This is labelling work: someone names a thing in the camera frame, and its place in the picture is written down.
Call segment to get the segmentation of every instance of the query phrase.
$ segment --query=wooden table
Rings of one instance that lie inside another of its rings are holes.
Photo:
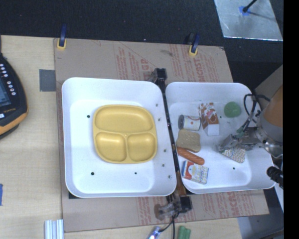
[[[0,239],[42,239],[44,221],[62,219],[56,93],[41,92],[39,70],[54,70],[53,38],[2,36],[2,53],[27,93],[29,114],[0,140]],[[177,223],[191,238],[239,239],[236,218]],[[146,238],[153,226],[65,233],[66,239]],[[160,239],[172,238],[172,228]]]

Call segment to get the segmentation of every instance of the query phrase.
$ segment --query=orange sausage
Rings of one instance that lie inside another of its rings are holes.
[[[188,150],[186,150],[182,147],[177,147],[177,153],[179,156],[182,156],[182,157],[188,159],[189,161],[192,161],[198,165],[203,165],[205,163],[205,159],[189,152]]]

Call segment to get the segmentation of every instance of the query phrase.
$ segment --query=blue sticker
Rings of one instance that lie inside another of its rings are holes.
[[[248,15],[251,13],[251,11],[248,9],[247,12],[244,12],[244,11],[243,11],[243,8],[245,8],[245,6],[240,6],[240,7],[239,7],[239,11],[240,11],[240,13],[241,13],[243,16],[248,16]]]
[[[0,206],[2,206],[3,184],[0,183]]]

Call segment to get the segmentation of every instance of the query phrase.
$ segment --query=green ball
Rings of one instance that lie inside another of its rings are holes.
[[[235,102],[229,102],[224,108],[225,115],[229,118],[237,117],[241,113],[240,106]]]

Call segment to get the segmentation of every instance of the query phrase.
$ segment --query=can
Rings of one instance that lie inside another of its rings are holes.
[[[178,128],[198,131],[200,128],[200,116],[180,115],[178,117]]]

